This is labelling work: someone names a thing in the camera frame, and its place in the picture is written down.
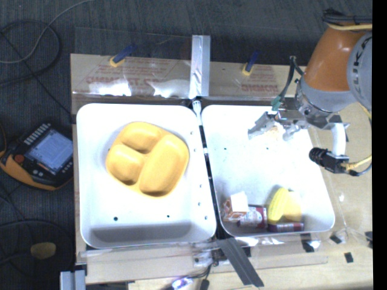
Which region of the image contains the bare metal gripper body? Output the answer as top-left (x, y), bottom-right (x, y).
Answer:
top-left (276, 97), bottom-right (343, 131)

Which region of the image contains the tan biscuit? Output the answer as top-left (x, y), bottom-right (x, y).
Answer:
top-left (264, 126), bottom-right (281, 141)

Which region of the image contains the white plastic tray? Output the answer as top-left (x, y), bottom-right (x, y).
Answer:
top-left (200, 104), bottom-right (336, 239)
top-left (76, 102), bottom-right (218, 250)

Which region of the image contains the yellow corn cob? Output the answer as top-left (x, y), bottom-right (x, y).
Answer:
top-left (265, 187), bottom-right (290, 225)

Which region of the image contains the yellow cheese wedge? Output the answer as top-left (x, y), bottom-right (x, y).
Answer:
top-left (283, 190), bottom-right (303, 223)

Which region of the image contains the white carton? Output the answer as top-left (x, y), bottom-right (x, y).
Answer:
top-left (230, 191), bottom-right (250, 213)

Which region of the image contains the orange packet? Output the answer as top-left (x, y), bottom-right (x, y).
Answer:
top-left (222, 199), bottom-right (249, 224)

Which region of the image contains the dark red can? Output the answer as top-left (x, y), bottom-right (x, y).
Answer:
top-left (267, 222), bottom-right (305, 233)

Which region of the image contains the yellow divided plate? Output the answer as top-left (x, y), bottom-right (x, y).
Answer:
top-left (105, 121), bottom-right (190, 198)

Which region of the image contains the brown cardboard board, red print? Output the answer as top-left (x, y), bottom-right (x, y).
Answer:
top-left (70, 53), bottom-right (335, 285)

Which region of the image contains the yellow-brown oval object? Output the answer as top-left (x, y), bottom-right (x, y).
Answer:
top-left (30, 242), bottom-right (57, 260)

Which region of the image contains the black cylinder on white bracket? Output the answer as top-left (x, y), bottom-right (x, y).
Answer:
top-left (308, 122), bottom-right (351, 175)

